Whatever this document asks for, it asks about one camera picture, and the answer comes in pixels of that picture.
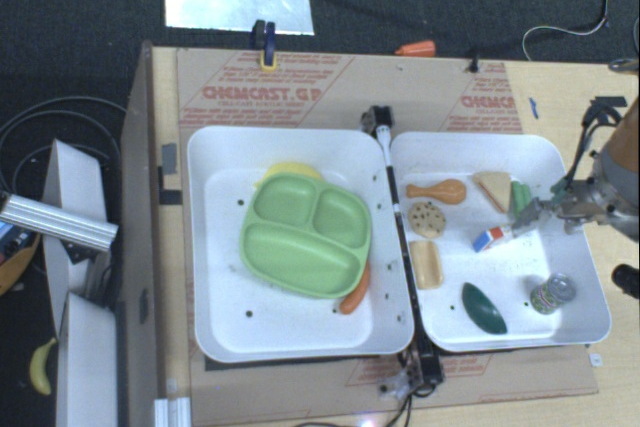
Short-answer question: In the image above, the green divided plate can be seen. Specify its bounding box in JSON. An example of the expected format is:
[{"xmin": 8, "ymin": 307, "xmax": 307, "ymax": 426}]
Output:
[{"xmin": 238, "ymin": 171, "xmax": 373, "ymax": 300}]

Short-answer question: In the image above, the brown chicken drumstick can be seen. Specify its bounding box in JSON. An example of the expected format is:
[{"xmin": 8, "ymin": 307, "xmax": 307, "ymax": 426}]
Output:
[{"xmin": 404, "ymin": 178, "xmax": 468, "ymax": 207}]

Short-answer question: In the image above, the brown cardboard board red print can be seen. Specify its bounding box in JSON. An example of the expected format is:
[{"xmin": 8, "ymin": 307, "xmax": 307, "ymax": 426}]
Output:
[{"xmin": 175, "ymin": 47, "xmax": 600, "ymax": 427}]

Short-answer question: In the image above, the triangular toy sandwich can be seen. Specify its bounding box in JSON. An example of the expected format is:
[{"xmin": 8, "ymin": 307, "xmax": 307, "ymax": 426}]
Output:
[{"xmin": 472, "ymin": 170, "xmax": 513, "ymax": 214}]

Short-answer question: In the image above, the yellow flat toy food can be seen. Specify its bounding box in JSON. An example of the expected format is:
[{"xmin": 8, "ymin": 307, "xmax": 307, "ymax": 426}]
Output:
[{"xmin": 254, "ymin": 160, "xmax": 325, "ymax": 189}]

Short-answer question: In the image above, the orange sausage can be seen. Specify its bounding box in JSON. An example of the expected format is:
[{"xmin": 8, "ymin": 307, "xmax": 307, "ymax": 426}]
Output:
[{"xmin": 338, "ymin": 261, "xmax": 372, "ymax": 315}]

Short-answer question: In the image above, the tan bread bun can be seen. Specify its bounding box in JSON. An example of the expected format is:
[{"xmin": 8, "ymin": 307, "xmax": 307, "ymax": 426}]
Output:
[{"xmin": 408, "ymin": 239, "xmax": 445, "ymax": 291}]

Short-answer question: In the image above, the black block with thin wires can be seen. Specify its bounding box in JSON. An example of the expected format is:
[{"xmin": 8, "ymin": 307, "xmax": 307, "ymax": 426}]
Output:
[
  {"xmin": 360, "ymin": 104, "xmax": 396, "ymax": 134},
  {"xmin": 398, "ymin": 339, "xmax": 446, "ymax": 392}
]

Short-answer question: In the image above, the red white blue carton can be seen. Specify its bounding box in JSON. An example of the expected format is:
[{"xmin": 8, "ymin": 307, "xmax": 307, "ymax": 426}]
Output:
[{"xmin": 472, "ymin": 224, "xmax": 516, "ymax": 254}]

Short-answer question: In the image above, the white plastic tray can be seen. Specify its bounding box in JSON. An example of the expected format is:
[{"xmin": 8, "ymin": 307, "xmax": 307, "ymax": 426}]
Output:
[
  {"xmin": 388, "ymin": 130, "xmax": 613, "ymax": 354},
  {"xmin": 186, "ymin": 124, "xmax": 416, "ymax": 364}
]

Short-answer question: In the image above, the chocolate chip biscuit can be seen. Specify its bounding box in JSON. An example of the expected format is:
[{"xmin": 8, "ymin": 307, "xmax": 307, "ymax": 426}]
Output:
[{"xmin": 407, "ymin": 200, "xmax": 447, "ymax": 239}]

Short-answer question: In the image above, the yellow banana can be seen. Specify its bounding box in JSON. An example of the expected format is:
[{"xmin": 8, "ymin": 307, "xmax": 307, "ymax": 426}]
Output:
[{"xmin": 28, "ymin": 337, "xmax": 59, "ymax": 396}]

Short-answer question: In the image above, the thin black and white rod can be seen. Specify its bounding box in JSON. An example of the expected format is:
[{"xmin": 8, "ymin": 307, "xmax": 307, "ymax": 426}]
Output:
[{"xmin": 377, "ymin": 124, "xmax": 427, "ymax": 347}]

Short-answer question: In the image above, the small green patterned can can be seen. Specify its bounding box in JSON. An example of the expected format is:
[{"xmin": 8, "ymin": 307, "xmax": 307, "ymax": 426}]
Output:
[{"xmin": 528, "ymin": 272, "xmax": 577, "ymax": 315}]

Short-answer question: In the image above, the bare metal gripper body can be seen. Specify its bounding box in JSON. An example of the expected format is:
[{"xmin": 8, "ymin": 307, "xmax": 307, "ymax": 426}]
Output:
[{"xmin": 541, "ymin": 178, "xmax": 627, "ymax": 236}]

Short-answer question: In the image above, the dark green oval toy vegetable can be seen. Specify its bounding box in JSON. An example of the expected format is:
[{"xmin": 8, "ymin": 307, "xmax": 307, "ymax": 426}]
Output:
[{"xmin": 460, "ymin": 281, "xmax": 509, "ymax": 335}]

